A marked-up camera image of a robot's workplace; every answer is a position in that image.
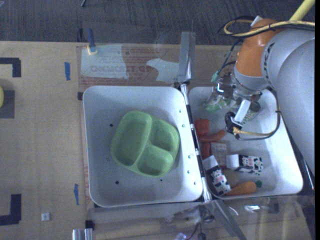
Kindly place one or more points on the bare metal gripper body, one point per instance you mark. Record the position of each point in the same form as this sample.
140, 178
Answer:
228, 85

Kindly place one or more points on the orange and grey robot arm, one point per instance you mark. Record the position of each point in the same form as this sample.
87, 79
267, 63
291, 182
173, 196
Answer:
290, 69

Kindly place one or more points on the dark bottle, red green label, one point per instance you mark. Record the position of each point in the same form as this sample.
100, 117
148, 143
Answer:
253, 112

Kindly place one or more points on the red sausage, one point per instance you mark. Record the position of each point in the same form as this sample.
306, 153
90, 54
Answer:
202, 126

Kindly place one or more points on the brown packet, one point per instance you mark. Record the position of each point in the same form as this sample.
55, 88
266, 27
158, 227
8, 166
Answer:
218, 152

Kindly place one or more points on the cow print carton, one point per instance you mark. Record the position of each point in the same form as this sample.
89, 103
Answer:
250, 163
218, 177

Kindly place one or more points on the white plastic tray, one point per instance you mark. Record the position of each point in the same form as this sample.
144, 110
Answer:
270, 159
100, 134

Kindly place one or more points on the brown cardboard board, red print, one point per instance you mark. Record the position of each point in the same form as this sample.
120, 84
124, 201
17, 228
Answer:
140, 80

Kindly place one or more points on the green divided plate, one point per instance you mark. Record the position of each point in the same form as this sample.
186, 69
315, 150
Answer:
136, 139

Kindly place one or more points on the small white square block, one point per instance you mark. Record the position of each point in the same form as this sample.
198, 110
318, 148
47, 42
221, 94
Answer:
45, 216

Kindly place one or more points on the yellow round object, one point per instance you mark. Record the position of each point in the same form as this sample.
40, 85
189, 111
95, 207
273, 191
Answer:
1, 96

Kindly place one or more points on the black cylinder on white bracket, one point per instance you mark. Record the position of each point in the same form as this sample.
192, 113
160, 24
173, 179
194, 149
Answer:
242, 110

